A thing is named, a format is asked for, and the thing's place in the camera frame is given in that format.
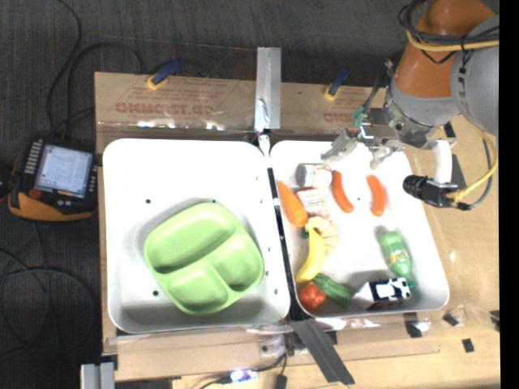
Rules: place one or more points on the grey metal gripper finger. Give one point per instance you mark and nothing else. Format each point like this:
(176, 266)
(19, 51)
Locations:
(380, 156)
(340, 146)

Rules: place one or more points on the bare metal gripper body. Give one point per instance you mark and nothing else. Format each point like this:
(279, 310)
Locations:
(385, 130)

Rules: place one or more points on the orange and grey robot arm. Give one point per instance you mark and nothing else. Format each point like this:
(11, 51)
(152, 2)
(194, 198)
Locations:
(430, 71)

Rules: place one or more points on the orange sausage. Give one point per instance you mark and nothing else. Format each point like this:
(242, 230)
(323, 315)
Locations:
(341, 193)
(377, 196)

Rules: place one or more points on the white small can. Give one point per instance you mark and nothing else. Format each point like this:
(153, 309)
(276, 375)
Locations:
(310, 174)

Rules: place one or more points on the white and red packet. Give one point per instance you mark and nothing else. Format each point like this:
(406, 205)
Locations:
(315, 201)

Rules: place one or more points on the orange carrot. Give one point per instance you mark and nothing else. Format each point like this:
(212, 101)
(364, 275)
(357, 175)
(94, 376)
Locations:
(292, 207)

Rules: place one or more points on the beige croissant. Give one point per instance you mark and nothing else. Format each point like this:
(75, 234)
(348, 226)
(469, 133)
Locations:
(330, 233)

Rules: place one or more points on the white plastic tray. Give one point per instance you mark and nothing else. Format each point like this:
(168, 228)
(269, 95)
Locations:
(178, 168)
(361, 249)

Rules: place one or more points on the green plastic bottle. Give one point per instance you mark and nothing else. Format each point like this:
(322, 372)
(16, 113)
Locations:
(395, 253)

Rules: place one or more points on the yellow banana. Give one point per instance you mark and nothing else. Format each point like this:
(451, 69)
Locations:
(314, 257)

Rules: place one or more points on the brown cardboard board red print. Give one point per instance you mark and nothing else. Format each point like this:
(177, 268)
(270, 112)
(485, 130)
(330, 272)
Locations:
(466, 257)

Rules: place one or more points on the black and white milk carton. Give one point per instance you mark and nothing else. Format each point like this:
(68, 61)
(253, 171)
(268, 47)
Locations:
(385, 292)

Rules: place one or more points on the green cucumber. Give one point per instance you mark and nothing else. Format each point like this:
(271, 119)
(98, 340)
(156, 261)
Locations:
(334, 290)

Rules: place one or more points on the red tomato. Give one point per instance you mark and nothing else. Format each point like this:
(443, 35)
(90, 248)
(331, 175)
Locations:
(311, 296)

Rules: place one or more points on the green divided plate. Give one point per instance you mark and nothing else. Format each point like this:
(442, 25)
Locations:
(202, 257)

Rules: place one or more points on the black cylinder on white bracket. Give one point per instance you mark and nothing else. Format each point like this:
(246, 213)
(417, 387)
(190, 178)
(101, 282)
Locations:
(436, 180)

